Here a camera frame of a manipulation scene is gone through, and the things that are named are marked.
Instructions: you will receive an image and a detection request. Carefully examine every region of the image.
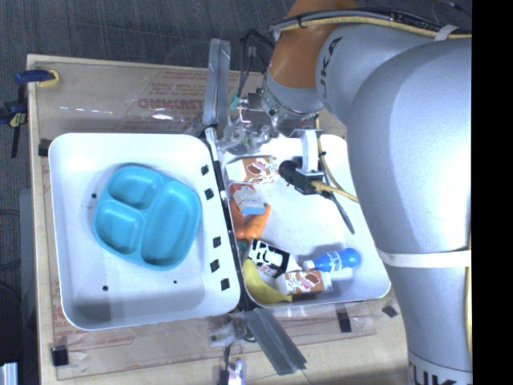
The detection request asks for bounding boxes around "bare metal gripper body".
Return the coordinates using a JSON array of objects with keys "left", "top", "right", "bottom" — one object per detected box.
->
[{"left": 236, "top": 89, "right": 284, "bottom": 132}]

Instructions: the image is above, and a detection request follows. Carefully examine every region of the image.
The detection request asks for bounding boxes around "blue and white bottle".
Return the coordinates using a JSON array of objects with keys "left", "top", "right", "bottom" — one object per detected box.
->
[{"left": 301, "top": 247, "right": 362, "bottom": 274}]

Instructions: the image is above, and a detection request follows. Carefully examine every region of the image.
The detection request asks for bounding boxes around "brown and white carton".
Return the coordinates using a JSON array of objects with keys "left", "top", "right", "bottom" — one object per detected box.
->
[
  {"left": 273, "top": 269, "right": 334, "bottom": 297},
  {"left": 225, "top": 155, "right": 280, "bottom": 185}
]

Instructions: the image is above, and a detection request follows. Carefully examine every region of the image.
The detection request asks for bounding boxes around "black cylinder on white bracket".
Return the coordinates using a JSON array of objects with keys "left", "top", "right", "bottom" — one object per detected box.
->
[{"left": 277, "top": 128, "right": 328, "bottom": 197}]

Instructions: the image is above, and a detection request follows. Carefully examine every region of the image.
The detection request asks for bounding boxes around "white plastic tray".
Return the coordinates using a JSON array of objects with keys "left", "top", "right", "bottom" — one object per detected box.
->
[
  {"left": 47, "top": 132, "right": 242, "bottom": 332},
  {"left": 217, "top": 132, "right": 392, "bottom": 309}
]

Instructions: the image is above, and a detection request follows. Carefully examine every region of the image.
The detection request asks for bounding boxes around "black and white carton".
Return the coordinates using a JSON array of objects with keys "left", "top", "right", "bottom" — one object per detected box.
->
[{"left": 245, "top": 237, "right": 302, "bottom": 277}]

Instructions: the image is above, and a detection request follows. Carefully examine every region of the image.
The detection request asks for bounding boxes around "small orange and blue carton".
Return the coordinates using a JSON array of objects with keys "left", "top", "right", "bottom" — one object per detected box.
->
[{"left": 228, "top": 181, "right": 268, "bottom": 217}]

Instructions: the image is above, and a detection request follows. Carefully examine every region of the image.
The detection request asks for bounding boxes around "yellow banana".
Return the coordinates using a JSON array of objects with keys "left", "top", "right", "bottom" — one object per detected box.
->
[{"left": 240, "top": 257, "right": 294, "bottom": 306}]

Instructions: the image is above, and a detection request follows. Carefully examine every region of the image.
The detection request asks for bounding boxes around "pale board with red print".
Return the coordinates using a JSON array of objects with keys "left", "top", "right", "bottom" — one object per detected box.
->
[{"left": 34, "top": 64, "right": 378, "bottom": 381}]

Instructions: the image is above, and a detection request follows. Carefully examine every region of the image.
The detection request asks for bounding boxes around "blue divided plate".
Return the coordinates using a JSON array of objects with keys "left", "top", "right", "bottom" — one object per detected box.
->
[{"left": 91, "top": 164, "right": 203, "bottom": 273}]

